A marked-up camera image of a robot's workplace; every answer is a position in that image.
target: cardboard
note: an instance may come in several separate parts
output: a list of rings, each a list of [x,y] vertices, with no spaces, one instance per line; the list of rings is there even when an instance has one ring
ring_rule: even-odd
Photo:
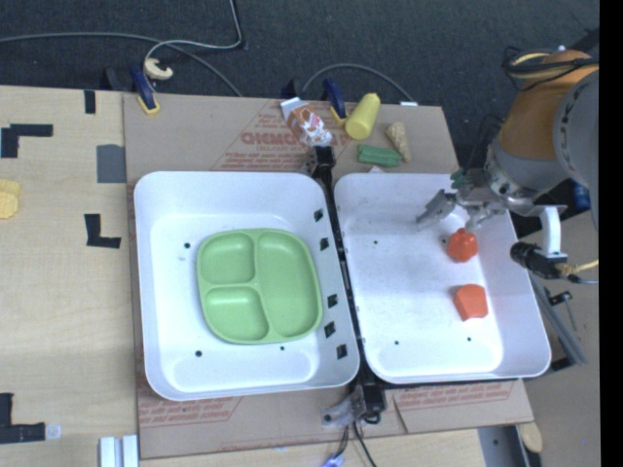
[[[141,457],[258,449],[338,441],[341,430],[323,429],[321,410],[347,397],[345,387],[176,403],[160,398],[142,365],[141,319],[133,189],[158,170],[301,171],[308,147],[286,124],[280,101],[259,98],[159,95],[161,112],[145,116],[136,96],[124,94],[128,175],[129,248],[135,325],[138,428]],[[357,145],[330,113],[328,102],[310,102],[333,134],[334,181],[370,171],[357,161]],[[391,148],[384,134],[404,123],[412,160],[386,171],[452,173],[458,169],[443,111],[438,107],[382,105],[365,143]],[[520,380],[389,389],[387,410],[364,436],[512,424],[532,420]]]

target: white tray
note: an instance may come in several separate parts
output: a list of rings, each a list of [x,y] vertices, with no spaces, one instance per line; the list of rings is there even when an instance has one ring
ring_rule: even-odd
[[[359,353],[329,213],[311,178],[156,172],[140,179],[134,205],[145,371],[156,392],[184,401],[333,387],[355,377]],[[310,248],[323,317],[302,339],[229,343],[204,321],[197,249],[211,234],[250,228],[286,230]]]
[[[550,347],[528,274],[509,256],[517,241],[510,216],[483,223],[480,252],[464,264],[442,242],[464,226],[462,208],[416,230],[416,216],[450,183],[449,175],[365,173],[336,185],[366,359],[398,384],[540,375]],[[460,319],[453,290],[465,283],[485,287],[486,317]]]

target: blue clamp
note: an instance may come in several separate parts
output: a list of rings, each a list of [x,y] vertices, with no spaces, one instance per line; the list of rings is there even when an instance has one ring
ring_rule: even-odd
[[[343,125],[347,121],[347,108],[344,104],[342,91],[335,84],[335,82],[329,78],[322,82],[322,86],[324,87],[324,92],[332,104],[330,107],[331,114],[339,125]]]
[[[129,69],[129,74],[132,77],[132,82],[138,93],[138,103],[143,108],[143,111],[145,111],[145,114],[147,114],[147,116],[158,114],[160,112],[160,104],[158,100],[156,100],[145,74],[136,66],[132,66]]]

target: yellow cylinder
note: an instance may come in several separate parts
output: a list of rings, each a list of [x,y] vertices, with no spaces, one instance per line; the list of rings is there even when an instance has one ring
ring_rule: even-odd
[[[381,100],[375,93],[366,93],[347,118],[344,129],[348,136],[363,140],[370,136],[377,120]]]

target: candy wrapper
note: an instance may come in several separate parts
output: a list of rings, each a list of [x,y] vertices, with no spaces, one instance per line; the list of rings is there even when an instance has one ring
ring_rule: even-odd
[[[299,135],[304,144],[310,147],[329,145],[333,140],[333,135],[308,102],[294,97],[281,102],[281,111],[286,124],[293,133]]]

